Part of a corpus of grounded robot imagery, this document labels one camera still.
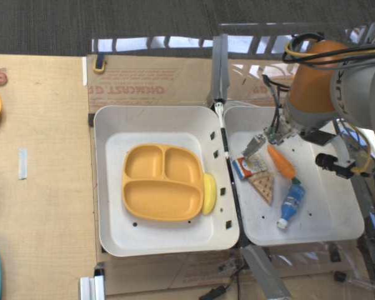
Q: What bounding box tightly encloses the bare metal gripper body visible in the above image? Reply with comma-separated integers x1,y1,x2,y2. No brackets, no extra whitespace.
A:
272,117,304,146

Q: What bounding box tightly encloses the red blue white carton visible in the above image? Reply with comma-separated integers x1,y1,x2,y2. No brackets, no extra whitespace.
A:
231,152,269,181

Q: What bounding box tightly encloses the orange carrot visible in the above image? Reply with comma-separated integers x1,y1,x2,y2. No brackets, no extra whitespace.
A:
266,144,302,186

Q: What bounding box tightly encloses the pizza slice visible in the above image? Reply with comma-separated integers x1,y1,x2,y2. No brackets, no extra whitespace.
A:
247,171,275,206

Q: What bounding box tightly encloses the yellow banana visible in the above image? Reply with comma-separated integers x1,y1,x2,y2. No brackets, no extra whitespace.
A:
201,172,218,216

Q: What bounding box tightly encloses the blue bottle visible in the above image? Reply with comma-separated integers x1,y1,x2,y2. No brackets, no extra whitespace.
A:
276,183,306,230

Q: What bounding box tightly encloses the white plastic tray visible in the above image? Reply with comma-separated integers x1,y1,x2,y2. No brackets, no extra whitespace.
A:
93,105,241,258
222,105,366,248

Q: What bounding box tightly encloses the orange divided plate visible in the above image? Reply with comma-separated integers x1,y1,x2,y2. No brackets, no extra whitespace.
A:
121,143,206,223

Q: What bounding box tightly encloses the brown cardboard board red print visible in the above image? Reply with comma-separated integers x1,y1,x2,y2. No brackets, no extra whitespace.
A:
86,54,373,296

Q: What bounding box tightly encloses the clear bottle with black cap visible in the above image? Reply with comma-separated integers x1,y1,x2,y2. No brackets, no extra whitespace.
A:
333,270,375,291

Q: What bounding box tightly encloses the black cylinder on white bracket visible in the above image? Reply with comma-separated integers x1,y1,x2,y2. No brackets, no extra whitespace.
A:
302,120,358,180

